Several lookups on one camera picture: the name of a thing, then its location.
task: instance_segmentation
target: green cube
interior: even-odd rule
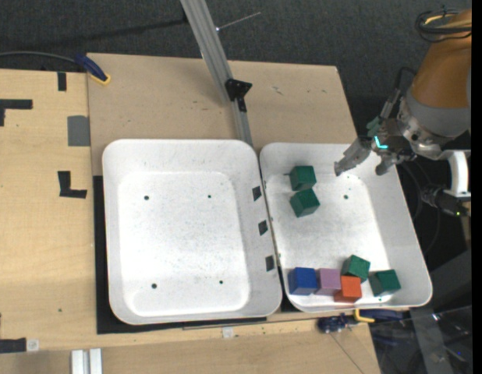
[[[295,166],[289,172],[291,190],[302,191],[311,189],[317,183],[313,166]]]
[[[321,205],[312,189],[298,191],[289,200],[296,217],[302,217],[314,213]]]
[[[383,270],[369,277],[374,296],[390,295],[399,290],[400,283],[395,270]]]
[[[369,275],[370,263],[356,255],[351,255],[342,265],[342,276],[356,276],[363,283]]]

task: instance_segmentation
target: wooden table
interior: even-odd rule
[[[311,364],[332,367],[334,362],[341,372],[360,372],[357,363],[349,371],[344,369],[343,359],[351,357],[343,348],[325,353],[326,342],[336,344],[336,339],[317,332],[313,318],[324,315],[276,312],[266,323],[235,327],[237,337],[230,340],[222,339],[219,327],[97,335],[92,176],[101,174],[105,145],[119,138],[229,139],[236,134],[232,112],[221,105],[201,60],[90,56],[112,76],[109,85],[70,72],[67,90],[59,91],[56,72],[0,69],[0,99],[34,101],[33,110],[6,110],[5,125],[0,127],[1,339],[39,340],[37,353],[49,353],[52,361],[72,349],[104,348],[105,368],[112,367],[107,362],[114,359],[114,367],[122,372],[137,372],[136,367],[125,371],[125,365],[116,363],[122,351],[133,350],[132,356],[138,356],[146,355],[146,348],[163,356],[172,350],[177,356],[185,350],[207,356],[205,348],[225,348],[230,356],[226,364],[232,367],[248,365],[251,358],[243,359],[263,350],[277,357],[275,365],[270,365],[271,358],[264,361],[257,355],[253,367],[276,368],[285,359],[297,367],[302,356],[282,351],[291,345],[297,351],[300,340],[305,340],[309,351],[315,349]],[[356,132],[335,67],[230,64],[237,79],[253,83],[246,104],[257,152],[275,141],[354,140]],[[89,107],[91,146],[69,146],[67,118],[87,117]],[[87,198],[59,197],[58,171],[71,171],[72,188],[86,189]],[[363,372],[379,372],[367,326],[354,327],[348,337],[350,350],[369,356],[365,359],[369,371]],[[239,348],[247,355],[233,358]],[[29,355],[1,355],[0,367],[17,366]],[[144,367],[144,361],[135,362]],[[147,361],[149,367],[154,364]],[[201,372],[211,372],[207,357],[202,362]],[[186,360],[179,363],[186,369]]]

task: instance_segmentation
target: white tray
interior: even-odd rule
[[[431,279],[420,250],[402,186],[393,168],[377,176],[380,158],[372,153],[357,168],[336,176],[346,144],[272,143],[260,153],[260,167],[271,215],[278,258],[289,300],[304,312],[354,308],[408,308],[426,304]],[[312,165],[313,187],[321,206],[311,215],[296,217],[290,197],[289,172]],[[370,271],[394,269],[402,289],[374,297],[369,281],[355,305],[334,302],[332,296],[291,295],[288,273],[296,266],[341,269],[355,254],[370,261]]]
[[[103,154],[109,301],[130,324],[272,314],[282,300],[253,149],[122,139]]]

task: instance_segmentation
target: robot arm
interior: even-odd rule
[[[433,25],[440,21],[446,23]],[[470,199],[466,166],[470,150],[442,147],[471,127],[471,25],[471,9],[444,9],[418,16],[417,30],[432,43],[420,69],[405,96],[399,84],[407,68],[399,71],[392,95],[379,116],[367,125],[367,137],[358,138],[335,162],[337,176],[365,161],[371,151],[381,157],[377,175],[418,155],[434,161],[449,160],[451,188],[424,190],[424,201],[449,214],[467,212],[463,202]],[[397,104],[399,113],[391,118]]]

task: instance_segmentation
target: cube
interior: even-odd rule
[[[289,200],[296,217],[302,217],[314,213],[321,205],[312,189],[298,191]]]
[[[369,277],[374,296],[390,295],[401,288],[395,270],[382,270]]]
[[[315,295],[333,296],[342,289],[342,280],[338,269],[319,269],[317,271],[317,291]]]
[[[310,295],[317,290],[316,271],[309,267],[295,267],[288,274],[291,295]]]
[[[356,255],[351,255],[342,266],[343,276],[356,276],[363,283],[369,276],[370,263]]]
[[[355,276],[341,276],[342,289],[338,291],[333,299],[335,302],[354,303],[363,297],[360,287],[360,278]]]
[[[295,166],[289,172],[291,190],[302,191],[311,189],[317,183],[313,166]]]

